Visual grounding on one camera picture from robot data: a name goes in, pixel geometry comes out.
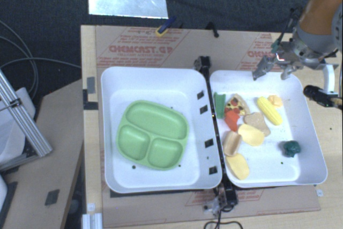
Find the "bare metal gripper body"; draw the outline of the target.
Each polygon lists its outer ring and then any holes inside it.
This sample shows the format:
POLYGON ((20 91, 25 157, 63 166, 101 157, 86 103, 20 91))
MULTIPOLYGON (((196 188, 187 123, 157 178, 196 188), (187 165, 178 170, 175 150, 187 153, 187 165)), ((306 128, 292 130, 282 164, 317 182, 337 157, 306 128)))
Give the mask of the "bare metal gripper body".
POLYGON ((277 40, 271 48, 271 53, 275 54, 274 63, 281 68, 309 67, 320 70, 326 64, 324 54, 313 51, 301 41, 280 42, 277 40))

